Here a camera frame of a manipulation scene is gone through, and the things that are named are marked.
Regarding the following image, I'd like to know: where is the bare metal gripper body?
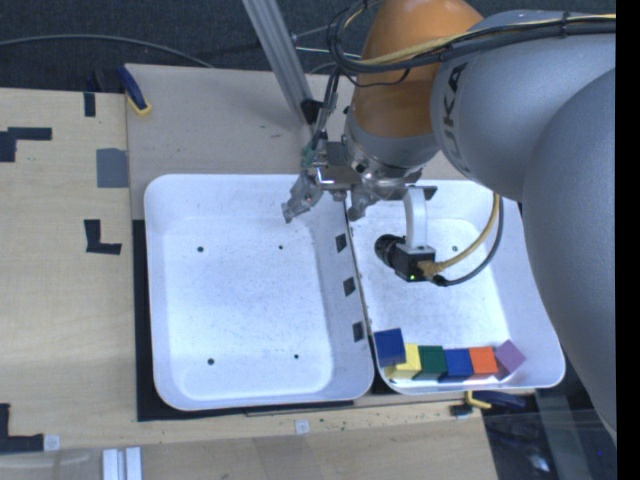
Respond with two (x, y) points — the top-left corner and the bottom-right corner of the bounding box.
(311, 140), (425, 203)

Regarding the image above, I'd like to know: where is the white plastic tray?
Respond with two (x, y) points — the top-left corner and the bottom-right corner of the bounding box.
(143, 172), (376, 412)
(344, 179), (567, 396)

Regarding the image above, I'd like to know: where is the dark blue cube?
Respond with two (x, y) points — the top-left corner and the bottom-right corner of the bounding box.
(373, 327), (407, 368)

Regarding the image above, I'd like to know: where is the yellow cube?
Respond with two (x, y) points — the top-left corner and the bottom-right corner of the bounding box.
(383, 343), (424, 381)

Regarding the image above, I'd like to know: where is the green cube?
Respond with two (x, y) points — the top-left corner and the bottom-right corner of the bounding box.
(413, 345), (448, 381)

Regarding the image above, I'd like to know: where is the orange cube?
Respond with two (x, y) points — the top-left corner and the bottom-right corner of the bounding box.
(468, 346), (501, 377)

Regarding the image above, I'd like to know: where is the purple cube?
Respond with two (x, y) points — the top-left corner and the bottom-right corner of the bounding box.
(493, 338), (528, 381)

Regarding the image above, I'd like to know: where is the black cylinder on white bracket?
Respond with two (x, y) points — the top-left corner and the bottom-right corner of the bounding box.
(373, 183), (439, 284)

